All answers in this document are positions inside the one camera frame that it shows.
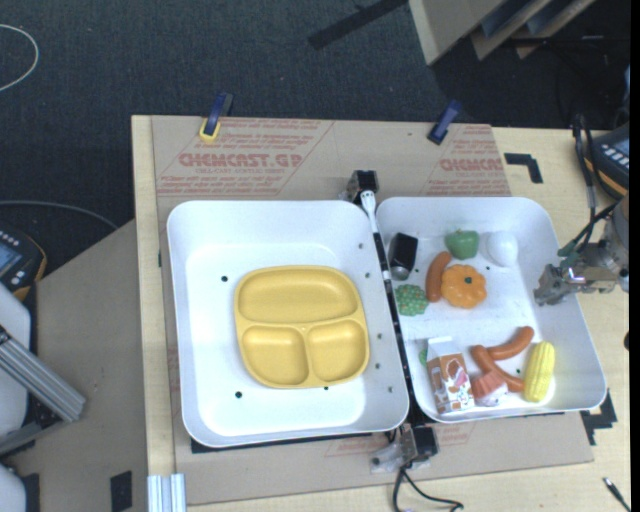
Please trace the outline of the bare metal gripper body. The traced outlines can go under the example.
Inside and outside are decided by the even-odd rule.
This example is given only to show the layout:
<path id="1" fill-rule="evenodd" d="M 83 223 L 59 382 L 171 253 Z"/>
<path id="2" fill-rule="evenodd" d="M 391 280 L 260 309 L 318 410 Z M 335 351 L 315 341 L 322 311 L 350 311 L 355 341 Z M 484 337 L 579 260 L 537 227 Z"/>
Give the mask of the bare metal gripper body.
<path id="1" fill-rule="evenodd" d="M 589 243 L 566 273 L 568 282 L 584 293 L 629 292 L 628 248 L 607 239 Z"/>

